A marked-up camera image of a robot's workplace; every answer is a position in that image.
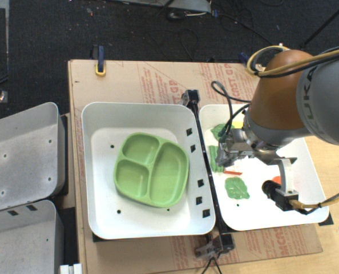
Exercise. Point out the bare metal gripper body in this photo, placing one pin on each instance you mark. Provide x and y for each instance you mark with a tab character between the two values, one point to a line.
241	145

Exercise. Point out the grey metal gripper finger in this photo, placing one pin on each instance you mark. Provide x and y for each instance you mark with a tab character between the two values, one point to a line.
221	158
231	160

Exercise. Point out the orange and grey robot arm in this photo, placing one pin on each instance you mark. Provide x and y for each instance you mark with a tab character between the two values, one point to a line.
283	96

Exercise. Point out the green bean pod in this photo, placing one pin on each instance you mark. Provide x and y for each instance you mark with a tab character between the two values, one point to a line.
213	158

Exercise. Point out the orange carrot stick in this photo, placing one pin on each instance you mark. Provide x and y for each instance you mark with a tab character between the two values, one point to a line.
233	172

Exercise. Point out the yellow block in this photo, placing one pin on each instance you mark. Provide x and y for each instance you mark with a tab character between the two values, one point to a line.
238	124

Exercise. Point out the thin black rod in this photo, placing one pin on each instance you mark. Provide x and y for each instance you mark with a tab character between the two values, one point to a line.
212	187

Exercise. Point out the orange round piece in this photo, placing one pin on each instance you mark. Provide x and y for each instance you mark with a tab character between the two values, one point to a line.
276	179

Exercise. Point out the green divided plate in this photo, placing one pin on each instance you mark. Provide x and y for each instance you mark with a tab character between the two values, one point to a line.
163	170

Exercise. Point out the white plastic tray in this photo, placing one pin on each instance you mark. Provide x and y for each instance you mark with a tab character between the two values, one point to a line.
106	210
266	213

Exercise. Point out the brown cardboard board red print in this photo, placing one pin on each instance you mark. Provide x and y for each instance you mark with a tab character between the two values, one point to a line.
146	81

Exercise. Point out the black cylinder on white bracket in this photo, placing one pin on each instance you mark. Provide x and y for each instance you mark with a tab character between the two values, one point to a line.
285	178

